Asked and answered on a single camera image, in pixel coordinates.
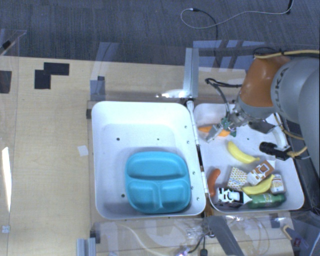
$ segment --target wooden surface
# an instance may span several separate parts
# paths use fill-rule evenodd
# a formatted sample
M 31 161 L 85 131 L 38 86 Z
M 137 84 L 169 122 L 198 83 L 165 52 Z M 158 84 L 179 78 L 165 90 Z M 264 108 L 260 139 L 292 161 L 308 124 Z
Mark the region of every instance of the wooden surface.
M 51 89 L 34 89 L 35 70 L 43 70 L 44 62 L 69 63 L 70 74 L 51 76 Z M 7 145 L 14 149 L 10 215 L 4 210 L 3 190 L 0 191 L 1 224 L 9 223 L 11 230 L 8 236 L 0 236 L 0 255 L 72 256 L 76 255 L 77 239 L 89 237 L 94 207 L 90 201 L 89 157 L 80 156 L 78 147 L 89 148 L 86 109 L 90 79 L 105 76 L 107 89 L 114 92 L 138 92 L 144 88 L 156 94 L 181 88 L 183 71 L 182 66 L 19 59 L 16 121 L 12 119 L 16 130 L 7 131 L 11 141 L 15 136 L 14 144 Z M 244 75 L 241 70 L 218 75 L 225 77 L 227 73 L 230 79 L 241 79 Z M 210 75 L 207 70 L 199 74 L 201 79 Z M 204 94 L 216 96 L 207 85 L 200 87 Z M 236 93 L 227 92 L 229 97 Z M 1 104 L 8 97 L 9 94 L 0 94 Z M 5 113 L 12 109 L 9 103 L 5 105 Z M 288 213 L 284 214 L 290 224 Z M 197 239 L 188 238 L 187 230 L 198 227 L 201 221 L 105 220 L 101 231 L 105 244 L 97 245 L 97 255 L 105 256 L 111 251 L 118 256 L 173 255 L 180 246 L 194 246 Z M 279 228 L 271 228 L 269 220 L 252 223 L 248 220 L 248 223 L 231 225 L 246 255 L 292 255 L 290 241 Z M 209 255 L 224 255 L 216 238 L 207 239 L 206 244 Z

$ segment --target banana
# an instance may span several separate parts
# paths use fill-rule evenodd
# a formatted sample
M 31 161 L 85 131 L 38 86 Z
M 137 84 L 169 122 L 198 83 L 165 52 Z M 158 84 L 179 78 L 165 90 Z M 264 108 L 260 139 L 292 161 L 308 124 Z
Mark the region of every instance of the banana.
M 232 141 L 228 142 L 228 150 L 230 154 L 237 160 L 245 163 L 245 164 L 250 164 L 254 161 L 259 161 L 259 157 L 253 157 L 252 155 L 246 154 L 242 152 L 236 144 L 234 144 Z
M 275 176 L 271 174 L 268 178 L 261 181 L 258 185 L 255 186 L 244 186 L 241 190 L 247 195 L 257 195 L 266 192 L 271 187 L 271 182 Z

